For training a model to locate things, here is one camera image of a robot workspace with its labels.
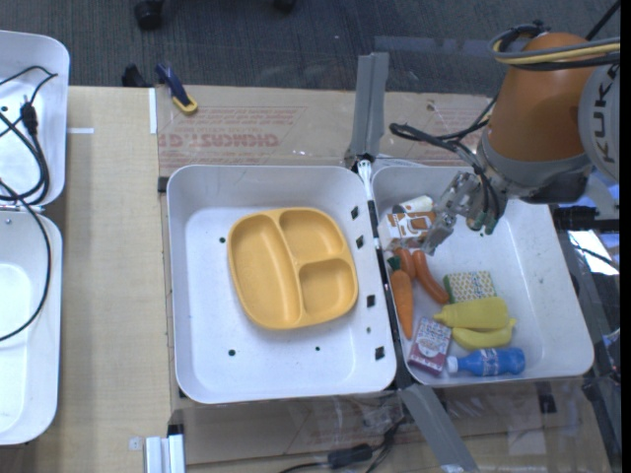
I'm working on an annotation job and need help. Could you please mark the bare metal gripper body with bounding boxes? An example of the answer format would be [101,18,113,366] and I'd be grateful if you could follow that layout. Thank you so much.
[435,170,488,225]

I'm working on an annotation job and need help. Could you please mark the white and orange carton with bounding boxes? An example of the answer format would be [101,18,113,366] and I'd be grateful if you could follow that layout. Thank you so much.
[376,209,438,253]

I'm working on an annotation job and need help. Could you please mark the white small can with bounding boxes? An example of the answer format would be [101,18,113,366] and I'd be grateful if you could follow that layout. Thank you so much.
[391,194,436,215]

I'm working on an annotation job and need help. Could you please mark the short orange sausage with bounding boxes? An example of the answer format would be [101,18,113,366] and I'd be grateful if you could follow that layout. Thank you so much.
[393,246,418,281]

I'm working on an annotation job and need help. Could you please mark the orange carrot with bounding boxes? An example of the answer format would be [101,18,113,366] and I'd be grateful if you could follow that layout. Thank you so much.
[386,255,416,341]

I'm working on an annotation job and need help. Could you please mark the yellow bottle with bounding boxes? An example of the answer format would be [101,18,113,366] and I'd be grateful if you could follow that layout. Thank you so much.
[433,296,511,331]

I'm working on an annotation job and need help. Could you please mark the white plastic tray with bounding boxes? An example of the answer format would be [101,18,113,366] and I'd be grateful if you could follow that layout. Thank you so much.
[370,165,596,389]
[166,164,398,405]

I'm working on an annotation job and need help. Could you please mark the maroon and white carton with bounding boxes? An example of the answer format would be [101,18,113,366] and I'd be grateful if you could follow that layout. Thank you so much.
[406,316,454,378]

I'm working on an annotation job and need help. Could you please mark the yellow banana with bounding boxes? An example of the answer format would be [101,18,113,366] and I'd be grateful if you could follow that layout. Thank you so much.
[451,317,519,352]

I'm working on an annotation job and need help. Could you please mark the blue bottle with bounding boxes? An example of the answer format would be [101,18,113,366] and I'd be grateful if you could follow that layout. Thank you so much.
[445,347,526,378]

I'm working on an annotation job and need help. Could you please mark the yellow divided plate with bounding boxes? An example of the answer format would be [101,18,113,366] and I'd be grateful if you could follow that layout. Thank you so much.
[226,207,360,331]

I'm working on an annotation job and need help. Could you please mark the brown cardboard board red print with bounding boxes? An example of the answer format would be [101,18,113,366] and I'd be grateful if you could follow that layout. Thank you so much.
[156,84,600,466]

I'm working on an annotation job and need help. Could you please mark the black office chair base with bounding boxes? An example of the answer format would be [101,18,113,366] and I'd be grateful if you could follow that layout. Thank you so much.
[134,0,300,32]

